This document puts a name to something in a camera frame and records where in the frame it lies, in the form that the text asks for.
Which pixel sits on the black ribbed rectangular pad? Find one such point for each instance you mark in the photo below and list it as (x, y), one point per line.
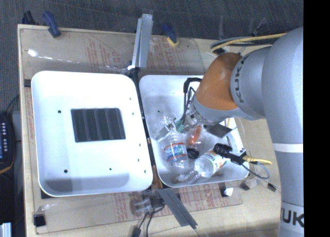
(98, 125)

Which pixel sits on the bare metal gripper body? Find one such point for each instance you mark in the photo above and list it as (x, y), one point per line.
(194, 120)

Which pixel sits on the white plastic tray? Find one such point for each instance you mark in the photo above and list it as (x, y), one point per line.
(159, 94)
(90, 163)

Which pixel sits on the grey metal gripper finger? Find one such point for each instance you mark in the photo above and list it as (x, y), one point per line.
(219, 129)
(164, 132)

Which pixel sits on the orange bottle with black cap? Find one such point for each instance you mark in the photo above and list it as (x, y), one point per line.
(193, 138)

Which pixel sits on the small crumpled clear plastic bottle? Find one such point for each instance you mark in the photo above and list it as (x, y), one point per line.
(168, 120)

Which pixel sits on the brown cardboard board, red print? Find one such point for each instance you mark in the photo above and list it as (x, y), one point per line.
(77, 47)

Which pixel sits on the clear bottle, blue red label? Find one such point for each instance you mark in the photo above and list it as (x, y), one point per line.
(176, 152)

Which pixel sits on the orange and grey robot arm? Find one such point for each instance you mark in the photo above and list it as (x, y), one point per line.
(273, 81)

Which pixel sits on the clear bottle, white green label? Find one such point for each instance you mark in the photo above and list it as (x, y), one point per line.
(210, 163)

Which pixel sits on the black cylinder on white bracket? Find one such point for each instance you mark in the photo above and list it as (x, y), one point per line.
(223, 150)

